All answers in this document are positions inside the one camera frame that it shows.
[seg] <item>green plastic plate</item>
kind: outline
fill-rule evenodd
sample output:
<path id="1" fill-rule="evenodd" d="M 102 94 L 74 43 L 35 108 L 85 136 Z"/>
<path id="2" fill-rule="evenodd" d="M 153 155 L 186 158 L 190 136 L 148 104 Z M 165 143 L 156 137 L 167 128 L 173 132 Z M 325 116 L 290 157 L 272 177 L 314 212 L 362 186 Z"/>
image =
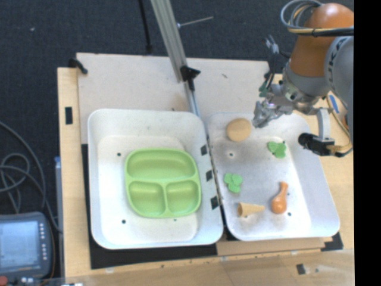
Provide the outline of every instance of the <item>green plastic plate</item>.
<path id="1" fill-rule="evenodd" d="M 201 203 L 198 169 L 185 151 L 175 148 L 132 151 L 126 158 L 124 176 L 129 203 L 141 216 L 186 216 Z"/>

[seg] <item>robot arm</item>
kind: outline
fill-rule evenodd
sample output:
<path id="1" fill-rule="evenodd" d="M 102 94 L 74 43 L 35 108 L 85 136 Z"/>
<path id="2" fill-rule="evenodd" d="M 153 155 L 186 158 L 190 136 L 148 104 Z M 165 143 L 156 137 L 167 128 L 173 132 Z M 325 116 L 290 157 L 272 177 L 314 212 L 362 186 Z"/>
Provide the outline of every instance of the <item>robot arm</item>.
<path id="1" fill-rule="evenodd" d="M 287 9 L 298 4 L 287 23 Z M 303 27 L 299 21 L 310 12 Z M 353 143 L 353 47 L 354 13 L 340 4 L 321 4 L 315 0 L 294 0 L 281 12 L 283 24 L 292 33 L 298 34 L 293 52 L 283 68 L 283 79 L 279 84 L 265 83 L 257 102 L 253 125 L 262 128 L 273 119 L 297 110 L 306 115 L 316 115 L 319 136 L 301 135 L 299 142 L 319 155 L 335 154 L 334 140 L 329 138 L 331 108 L 314 105 L 332 91 L 348 108 L 348 124 Z M 267 44 L 277 54 L 276 44 Z"/>

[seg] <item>aluminum rail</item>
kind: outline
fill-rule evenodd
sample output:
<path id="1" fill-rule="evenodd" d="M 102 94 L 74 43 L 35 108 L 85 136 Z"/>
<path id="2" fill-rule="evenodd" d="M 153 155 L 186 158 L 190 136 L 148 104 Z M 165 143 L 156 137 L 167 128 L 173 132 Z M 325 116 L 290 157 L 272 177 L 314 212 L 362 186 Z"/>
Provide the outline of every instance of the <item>aluminum rail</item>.
<path id="1" fill-rule="evenodd" d="M 181 69 L 187 67 L 188 64 L 186 62 L 179 27 L 174 18 L 171 2 L 170 0 L 151 0 L 151 4 L 159 24 L 164 45 L 172 63 L 172 68 L 176 75 L 176 79 L 178 82 L 186 81 L 187 79 L 183 77 Z M 199 116 L 194 90 L 189 87 L 189 84 L 185 84 L 185 89 L 191 112 Z"/>

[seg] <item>wooden table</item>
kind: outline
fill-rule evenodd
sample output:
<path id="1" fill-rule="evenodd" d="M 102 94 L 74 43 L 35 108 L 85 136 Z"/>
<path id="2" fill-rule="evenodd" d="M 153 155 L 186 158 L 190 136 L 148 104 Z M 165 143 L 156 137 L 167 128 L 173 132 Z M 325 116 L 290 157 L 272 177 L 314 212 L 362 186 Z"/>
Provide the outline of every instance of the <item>wooden table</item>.
<path id="1" fill-rule="evenodd" d="M 78 58 L 84 66 L 90 66 L 92 58 L 104 58 L 111 65 L 113 59 L 118 61 L 134 61 L 149 65 L 147 72 L 164 72 L 173 79 L 169 60 L 165 57 L 138 57 L 120 55 L 79 54 Z M 189 59 L 189 66 L 201 70 L 196 78 L 196 91 L 199 108 L 207 114 L 212 113 L 209 102 L 216 102 L 218 94 L 211 94 L 212 82 L 217 82 L 221 90 L 232 98 L 236 96 L 235 84 L 246 83 L 252 91 L 245 99 L 234 99 L 230 109 L 235 112 L 252 111 L 255 103 L 257 85 L 266 72 L 267 63 L 262 61 L 229 61 Z M 134 64 L 126 63 L 124 67 L 134 72 Z M 261 242 L 228 241 L 224 237 L 217 243 L 217 255 L 186 260 L 166 262 L 149 262 L 114 268 L 91 269 L 89 257 L 88 222 L 86 217 L 85 189 L 81 154 L 81 115 L 79 111 L 80 94 L 78 81 L 82 74 L 78 69 L 58 69 L 58 102 L 60 115 L 60 156 L 63 187 L 64 216 L 64 267 L 67 281 L 91 282 L 92 285 L 120 285 L 120 281 L 131 280 L 145 282 L 155 279 L 156 285 L 171 285 L 179 281 L 187 281 L 187 285 L 244 285 L 247 281 L 293 281 L 295 285 L 316 285 L 309 279 L 323 283 L 329 278 L 336 285 L 332 271 L 323 270 L 330 266 L 339 274 L 337 285 L 351 285 L 354 274 L 354 196 L 353 196 L 353 153 L 344 158 L 320 158 L 327 183 L 329 184 L 336 208 L 341 220 L 340 236 L 343 250 L 321 252 L 332 238 L 302 238 L 292 240 L 276 240 Z M 72 122 L 67 121 L 66 113 L 72 112 Z M 311 131 L 317 133 L 315 117 L 305 117 Z M 346 144 L 347 137 L 332 118 L 331 136 L 338 144 Z"/>

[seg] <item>black clip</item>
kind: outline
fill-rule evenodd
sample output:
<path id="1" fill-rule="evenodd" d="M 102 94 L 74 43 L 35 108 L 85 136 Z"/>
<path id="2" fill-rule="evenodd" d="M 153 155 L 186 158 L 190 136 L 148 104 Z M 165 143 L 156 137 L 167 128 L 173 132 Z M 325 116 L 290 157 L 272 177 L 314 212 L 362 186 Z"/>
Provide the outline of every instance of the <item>black clip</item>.
<path id="1" fill-rule="evenodd" d="M 320 141 L 318 136 L 313 135 L 312 133 L 302 133 L 298 142 L 304 148 L 311 150 L 313 153 L 320 156 L 332 156 L 334 154 L 327 148 L 329 145 L 334 145 L 335 142 L 333 140 Z"/>
<path id="2" fill-rule="evenodd" d="M 189 89 L 194 91 L 195 84 L 193 83 L 193 79 L 197 77 L 201 73 L 201 71 L 189 68 L 188 66 L 182 66 L 180 68 L 181 75 L 183 77 L 184 82 L 188 82 Z"/>
<path id="3" fill-rule="evenodd" d="M 87 74 L 88 73 L 88 70 L 83 66 L 83 64 L 76 58 L 71 58 L 69 59 L 69 62 L 68 62 L 68 67 L 69 68 L 76 68 L 78 67 L 79 70 L 81 70 L 81 72 L 83 74 Z"/>

